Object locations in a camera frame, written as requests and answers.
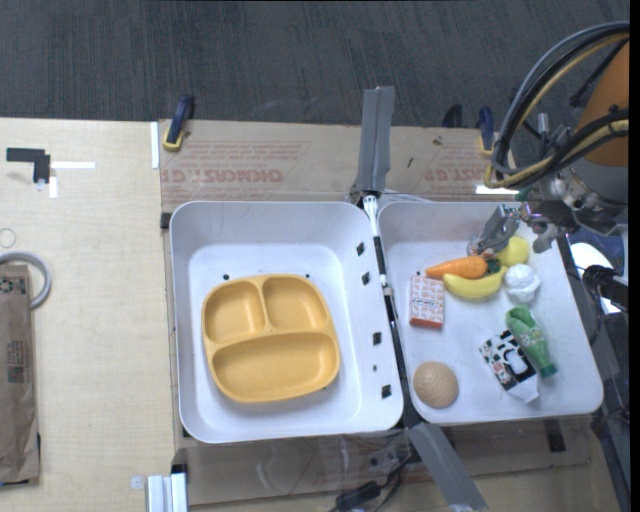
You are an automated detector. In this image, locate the black and white milk carton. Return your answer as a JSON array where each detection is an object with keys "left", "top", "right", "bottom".
[{"left": 478, "top": 329, "right": 541, "bottom": 404}]

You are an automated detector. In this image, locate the orange carrot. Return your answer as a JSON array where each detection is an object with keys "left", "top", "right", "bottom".
[{"left": 424, "top": 254, "right": 502, "bottom": 280}]

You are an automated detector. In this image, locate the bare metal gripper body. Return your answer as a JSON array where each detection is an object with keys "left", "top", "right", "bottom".
[{"left": 519, "top": 174, "right": 626, "bottom": 237}]

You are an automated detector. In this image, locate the black cylinder on white bracket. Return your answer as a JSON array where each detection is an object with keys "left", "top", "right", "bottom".
[{"left": 569, "top": 241, "right": 630, "bottom": 311}]

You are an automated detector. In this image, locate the grey ring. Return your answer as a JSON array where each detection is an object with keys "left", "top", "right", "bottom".
[{"left": 0, "top": 251, "right": 52, "bottom": 309}]

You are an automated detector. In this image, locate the tan round bread bun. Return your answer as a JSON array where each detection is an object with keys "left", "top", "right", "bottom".
[{"left": 412, "top": 361, "right": 460, "bottom": 410}]

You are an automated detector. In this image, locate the brown cardboard board red print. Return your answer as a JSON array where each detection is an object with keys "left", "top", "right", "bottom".
[{"left": 158, "top": 118, "right": 592, "bottom": 506}]

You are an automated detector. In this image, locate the orange and white carton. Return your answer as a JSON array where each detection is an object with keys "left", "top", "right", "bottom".
[{"left": 408, "top": 274, "right": 446, "bottom": 330}]

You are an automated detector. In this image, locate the white plastic tray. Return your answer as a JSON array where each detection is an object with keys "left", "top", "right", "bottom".
[
  {"left": 168, "top": 200, "right": 405, "bottom": 445},
  {"left": 377, "top": 199, "right": 605, "bottom": 426}
]

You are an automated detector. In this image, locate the yellow lemon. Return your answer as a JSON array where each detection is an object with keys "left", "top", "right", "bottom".
[{"left": 494, "top": 236, "right": 531, "bottom": 269}]

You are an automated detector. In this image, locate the yellow banana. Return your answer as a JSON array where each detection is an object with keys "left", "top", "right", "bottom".
[{"left": 442, "top": 265, "right": 509, "bottom": 301}]

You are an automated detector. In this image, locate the brown paper bag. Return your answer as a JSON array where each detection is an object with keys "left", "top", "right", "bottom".
[{"left": 0, "top": 264, "right": 41, "bottom": 484}]

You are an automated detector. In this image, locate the white garlic bulb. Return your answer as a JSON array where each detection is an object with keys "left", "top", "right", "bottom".
[{"left": 503, "top": 263, "right": 542, "bottom": 304}]

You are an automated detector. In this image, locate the yellow divided plate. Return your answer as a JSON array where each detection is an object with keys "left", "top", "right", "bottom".
[{"left": 200, "top": 273, "right": 342, "bottom": 404}]

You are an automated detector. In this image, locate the green plastic bottle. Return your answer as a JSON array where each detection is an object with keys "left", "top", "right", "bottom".
[{"left": 504, "top": 305, "right": 558, "bottom": 379}]

